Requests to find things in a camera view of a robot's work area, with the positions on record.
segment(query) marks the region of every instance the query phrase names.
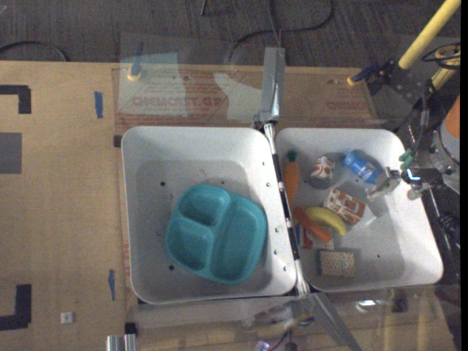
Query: dark floor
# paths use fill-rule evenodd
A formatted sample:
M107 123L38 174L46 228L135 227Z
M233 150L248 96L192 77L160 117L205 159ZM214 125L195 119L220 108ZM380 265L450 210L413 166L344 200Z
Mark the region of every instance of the dark floor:
M384 64L398 59L443 1L331 0L330 20L318 29L299 32L285 31L323 21L328 15L327 0L272 0L271 11L276 29L283 30L281 44L287 51L287 65L364 68L374 62ZM202 3L203 0L0 0L0 60L61 61L59 49L70 61L119 62L132 56L143 40L144 53L175 51L179 61L261 65L264 46L276 43L271 33L248 38L234 56L231 50L233 43L245 35L271 29L268 0L208 0L204 16L200 15ZM460 39L458 10L427 51ZM25 40L56 48L29 44L1 49ZM433 64L419 61L413 70L415 77L425 81L428 72L429 77L432 74L430 65ZM439 93L439 104L445 112L459 92L457 72ZM397 115L406 113L408 104L401 97L394 93L389 97L390 101L380 108L380 117L392 116L395 110ZM380 102L379 95L374 99L377 104ZM438 211L459 217L459 195L438 189L435 197ZM425 196L424 202L428 215L436 219L431 198ZM457 285L459 251L450 239L446 240L437 221L432 223L445 262L441 287ZM458 337L456 316L451 314L450 325Z

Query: blue can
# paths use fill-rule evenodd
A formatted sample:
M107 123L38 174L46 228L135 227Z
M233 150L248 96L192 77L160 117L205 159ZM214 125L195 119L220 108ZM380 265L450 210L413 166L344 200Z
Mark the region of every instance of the blue can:
M370 162L363 159L357 151L351 151L344 158L343 163L368 184L374 184L375 179L379 176L377 169Z

